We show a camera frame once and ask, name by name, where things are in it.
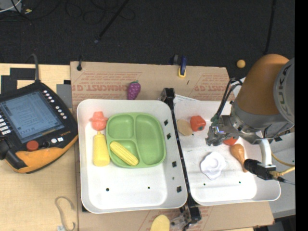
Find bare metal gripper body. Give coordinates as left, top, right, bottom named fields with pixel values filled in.
left=211, top=115, right=241, bottom=141

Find red tomato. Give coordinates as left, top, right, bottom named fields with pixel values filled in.
left=223, top=136, right=239, bottom=146

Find red bell pepper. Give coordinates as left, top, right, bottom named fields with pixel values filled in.
left=190, top=115, right=207, bottom=132

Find brown chicken drumstick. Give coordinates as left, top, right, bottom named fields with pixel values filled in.
left=229, top=143, right=249, bottom=173

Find white fried egg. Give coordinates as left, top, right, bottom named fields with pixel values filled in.
left=200, top=151, right=228, bottom=181

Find tan potato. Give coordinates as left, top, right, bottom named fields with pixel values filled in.
left=176, top=119, right=193, bottom=137

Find thin black rod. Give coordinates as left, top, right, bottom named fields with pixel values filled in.
left=166, top=95, right=197, bottom=214

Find white plastic tray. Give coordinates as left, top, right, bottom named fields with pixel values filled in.
left=172, top=94, right=282, bottom=206
left=77, top=99, right=188, bottom=214

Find green divided plate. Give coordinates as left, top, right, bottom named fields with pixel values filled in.
left=105, top=112, right=167, bottom=169

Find brown cardboard board red print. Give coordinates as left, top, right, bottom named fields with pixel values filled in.
left=69, top=61, right=275, bottom=231

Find yellow corn cob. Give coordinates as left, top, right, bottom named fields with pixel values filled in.
left=109, top=141, right=140, bottom=167

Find purple grapes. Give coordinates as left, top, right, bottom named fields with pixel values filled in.
left=127, top=80, right=141, bottom=101

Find pale yellow oval toy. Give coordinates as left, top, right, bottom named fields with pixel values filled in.
left=149, top=214, right=171, bottom=231

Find yellow mustard bottle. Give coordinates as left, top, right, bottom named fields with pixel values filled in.
left=92, top=131, right=111, bottom=167

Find salmon toy head with hat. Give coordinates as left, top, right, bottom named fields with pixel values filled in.
left=89, top=111, right=108, bottom=131

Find black cylinder on white bracket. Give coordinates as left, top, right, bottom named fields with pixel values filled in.
left=243, top=138, right=277, bottom=181

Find black block with wires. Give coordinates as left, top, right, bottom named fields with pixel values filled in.
left=160, top=87, right=176, bottom=103
left=186, top=205, right=202, bottom=227

